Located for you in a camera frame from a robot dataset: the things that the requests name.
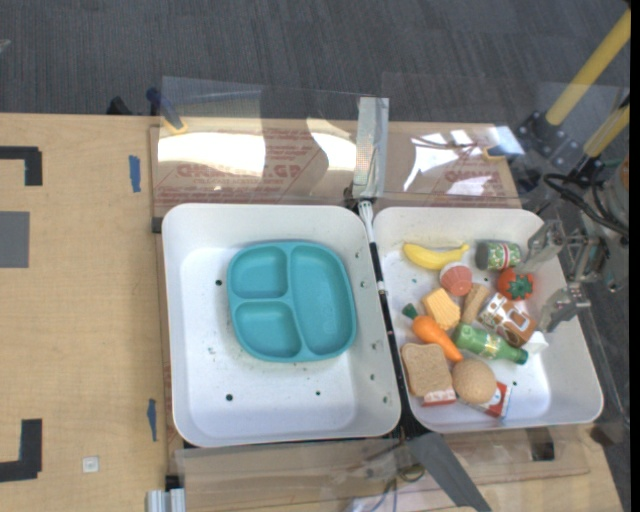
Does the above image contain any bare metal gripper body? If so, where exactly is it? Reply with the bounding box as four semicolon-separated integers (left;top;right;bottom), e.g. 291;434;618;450
562;227;630;292

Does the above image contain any green floral can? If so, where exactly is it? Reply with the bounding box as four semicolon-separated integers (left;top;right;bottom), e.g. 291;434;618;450
474;239;523;273

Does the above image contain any red tomato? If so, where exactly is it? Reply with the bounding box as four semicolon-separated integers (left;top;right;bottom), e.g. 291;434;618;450
495;266;536;302

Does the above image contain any white and brown carton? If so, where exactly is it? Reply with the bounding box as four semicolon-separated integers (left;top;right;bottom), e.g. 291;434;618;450
476;291;550;354

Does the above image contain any white plastic tray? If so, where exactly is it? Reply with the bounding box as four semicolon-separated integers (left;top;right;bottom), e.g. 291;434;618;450
160;202;403;449
372;206;605;435

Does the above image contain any green bottle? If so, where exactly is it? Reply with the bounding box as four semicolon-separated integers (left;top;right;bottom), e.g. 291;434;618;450
450;321;530;366

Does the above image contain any tan bread stick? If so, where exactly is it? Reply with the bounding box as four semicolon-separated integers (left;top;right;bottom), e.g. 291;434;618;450
459;282;492;325

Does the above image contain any red and white carton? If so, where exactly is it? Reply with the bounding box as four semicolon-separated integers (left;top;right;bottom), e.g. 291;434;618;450
468;380;513;420

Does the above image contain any tan round bun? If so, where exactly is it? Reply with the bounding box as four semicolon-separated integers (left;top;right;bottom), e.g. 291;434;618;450
451;357;498;406

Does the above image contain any yellow banana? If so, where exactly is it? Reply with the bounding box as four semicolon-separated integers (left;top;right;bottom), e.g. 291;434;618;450
402;241;472;272

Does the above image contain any yellow ridged wedge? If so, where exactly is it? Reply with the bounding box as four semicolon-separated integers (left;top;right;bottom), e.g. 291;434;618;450
420;287;462;332

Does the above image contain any orange carrot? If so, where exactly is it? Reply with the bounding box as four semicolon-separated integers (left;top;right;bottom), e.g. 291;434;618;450
401;302;465;364

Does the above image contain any brown bread slice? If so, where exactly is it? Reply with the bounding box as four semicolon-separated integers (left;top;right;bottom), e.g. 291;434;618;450
399;341;455;399

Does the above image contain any small red and white packet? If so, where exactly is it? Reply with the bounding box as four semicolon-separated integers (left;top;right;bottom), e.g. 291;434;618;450
421;388;458;408

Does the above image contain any thin black and white rod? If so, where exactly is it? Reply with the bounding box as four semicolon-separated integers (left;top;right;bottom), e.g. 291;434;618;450
357;199;417;437

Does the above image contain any teal divided plate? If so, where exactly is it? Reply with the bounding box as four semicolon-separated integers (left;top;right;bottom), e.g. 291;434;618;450
226;240;359;364

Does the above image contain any brown cardboard board red print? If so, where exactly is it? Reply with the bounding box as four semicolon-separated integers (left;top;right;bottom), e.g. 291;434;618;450
149;116;592;484

